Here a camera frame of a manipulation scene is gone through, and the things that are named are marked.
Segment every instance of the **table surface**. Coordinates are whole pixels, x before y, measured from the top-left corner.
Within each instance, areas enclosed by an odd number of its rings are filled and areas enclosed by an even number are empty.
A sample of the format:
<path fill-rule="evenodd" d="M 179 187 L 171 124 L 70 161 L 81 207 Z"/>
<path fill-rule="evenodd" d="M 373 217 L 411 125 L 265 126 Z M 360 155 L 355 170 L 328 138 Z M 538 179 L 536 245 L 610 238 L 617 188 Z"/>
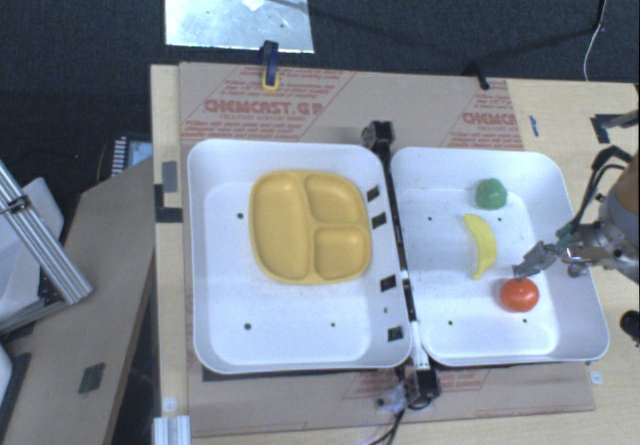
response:
<path fill-rule="evenodd" d="M 451 78 L 456 84 L 457 78 Z M 162 164 L 180 159 L 179 69 L 154 66 L 152 117 L 154 136 L 154 183 L 162 182 Z M 638 106 L 632 85 L 564 81 L 507 80 L 509 94 L 526 150 L 552 158 L 561 168 L 573 208 L 579 206 L 595 154 L 606 147 L 598 143 L 590 117 L 595 114 L 629 112 Z M 535 116 L 539 135 L 534 134 L 530 116 Z M 637 129 L 609 131 L 611 142 L 627 151 L 638 148 Z M 607 179 L 606 189 L 615 178 Z M 180 188 L 165 194 L 165 206 L 181 207 Z M 592 205 L 585 216 L 591 220 Z M 156 265 L 160 339 L 160 394 L 163 416 L 187 414 L 187 374 L 184 349 L 184 269 L 182 229 L 169 223 L 156 226 Z M 593 412 L 492 418 L 401 425 L 397 444 L 482 444 L 482 443 L 637 443 L 640 420 L 640 350 L 619 327 L 627 310 L 638 308 L 638 286 L 617 272 L 594 269 L 593 276 L 611 343 L 605 356 L 589 370 L 602 377 L 593 386 L 596 410 Z M 193 439 L 196 445 L 287 445 L 369 443 L 384 428 L 360 427 L 304 432 L 252 434 Z"/>

